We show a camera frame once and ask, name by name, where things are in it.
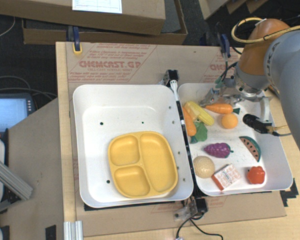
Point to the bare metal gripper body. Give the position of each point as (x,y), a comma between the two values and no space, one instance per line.
(231,89)

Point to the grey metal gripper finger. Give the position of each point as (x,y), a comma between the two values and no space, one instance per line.
(210,96)
(233,100)

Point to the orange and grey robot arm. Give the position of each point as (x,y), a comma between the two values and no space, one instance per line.
(285,64)

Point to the orange carrot with green stem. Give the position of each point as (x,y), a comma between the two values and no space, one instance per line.
(220,108)

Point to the yellow corn cob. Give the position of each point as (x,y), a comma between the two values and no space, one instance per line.
(202,114)

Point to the orange round fruit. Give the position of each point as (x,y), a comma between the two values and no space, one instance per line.
(229,121)

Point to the thin black and white rod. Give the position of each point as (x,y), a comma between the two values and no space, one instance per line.
(183,121)

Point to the green lettuce leaf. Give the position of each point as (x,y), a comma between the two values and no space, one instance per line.
(202,134)

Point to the white plastic tray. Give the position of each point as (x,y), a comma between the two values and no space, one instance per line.
(120,109)
(240,144)

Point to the red and green watermelon slice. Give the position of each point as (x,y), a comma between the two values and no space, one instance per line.
(252,146)

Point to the purple grapes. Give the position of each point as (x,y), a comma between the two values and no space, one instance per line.
(217,150)

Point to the beige round ball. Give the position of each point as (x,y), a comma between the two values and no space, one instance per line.
(203,167)

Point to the white and orange carton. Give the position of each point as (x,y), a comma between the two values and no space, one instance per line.
(227,176)

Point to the red-orange bell pepper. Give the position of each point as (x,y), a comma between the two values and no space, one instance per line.
(256,175)

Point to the yellow divided plate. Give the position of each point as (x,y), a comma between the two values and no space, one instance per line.
(152,156)

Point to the brown cardboard board red print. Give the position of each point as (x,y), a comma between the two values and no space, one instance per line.
(130,66)

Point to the open brown cardboard box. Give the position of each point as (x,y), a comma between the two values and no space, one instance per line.
(102,37)

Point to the cardboard box with white label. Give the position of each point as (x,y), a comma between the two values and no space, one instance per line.
(40,4)

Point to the black cylinder on white bracket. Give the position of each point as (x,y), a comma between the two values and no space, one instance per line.
(255,122)

